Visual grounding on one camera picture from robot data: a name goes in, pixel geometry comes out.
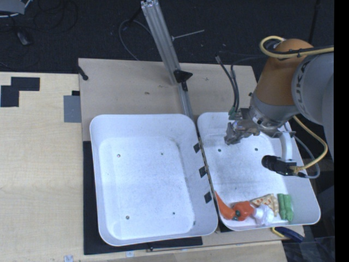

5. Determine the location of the orange toy bell pepper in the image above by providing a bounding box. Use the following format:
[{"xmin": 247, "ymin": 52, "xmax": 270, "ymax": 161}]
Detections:
[{"xmin": 232, "ymin": 200, "xmax": 256, "ymax": 222}]

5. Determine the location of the black cylinder on white bracket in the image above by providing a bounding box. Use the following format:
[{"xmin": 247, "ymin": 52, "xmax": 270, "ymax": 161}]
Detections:
[{"xmin": 261, "ymin": 131, "xmax": 298, "ymax": 177}]

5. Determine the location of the white toy garlic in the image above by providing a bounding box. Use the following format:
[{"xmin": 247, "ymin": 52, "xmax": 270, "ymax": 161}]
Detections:
[{"xmin": 252, "ymin": 204, "xmax": 276, "ymax": 227}]

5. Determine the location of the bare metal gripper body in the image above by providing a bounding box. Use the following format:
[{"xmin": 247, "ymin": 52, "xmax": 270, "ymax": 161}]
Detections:
[{"xmin": 227, "ymin": 108, "xmax": 282, "ymax": 138}]

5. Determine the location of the orange toy carrot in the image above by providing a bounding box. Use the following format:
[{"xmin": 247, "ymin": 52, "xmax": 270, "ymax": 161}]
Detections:
[{"xmin": 214, "ymin": 190, "xmax": 236, "ymax": 221}]

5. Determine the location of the toy pizza slice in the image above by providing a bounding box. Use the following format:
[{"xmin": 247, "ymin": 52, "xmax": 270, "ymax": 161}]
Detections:
[{"xmin": 250, "ymin": 193, "xmax": 280, "ymax": 217}]

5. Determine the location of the white plastic tray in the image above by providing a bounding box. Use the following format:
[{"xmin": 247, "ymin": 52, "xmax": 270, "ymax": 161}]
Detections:
[
  {"xmin": 196, "ymin": 111, "xmax": 322, "ymax": 232},
  {"xmin": 89, "ymin": 114, "xmax": 219, "ymax": 247}
]

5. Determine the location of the green toy asparagus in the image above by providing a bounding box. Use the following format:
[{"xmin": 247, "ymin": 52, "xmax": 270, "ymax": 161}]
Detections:
[{"xmin": 276, "ymin": 193, "xmax": 294, "ymax": 222}]

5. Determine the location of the pale brown flat board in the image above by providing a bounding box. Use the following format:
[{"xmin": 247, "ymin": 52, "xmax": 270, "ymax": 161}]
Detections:
[{"xmin": 78, "ymin": 58, "xmax": 305, "ymax": 253}]

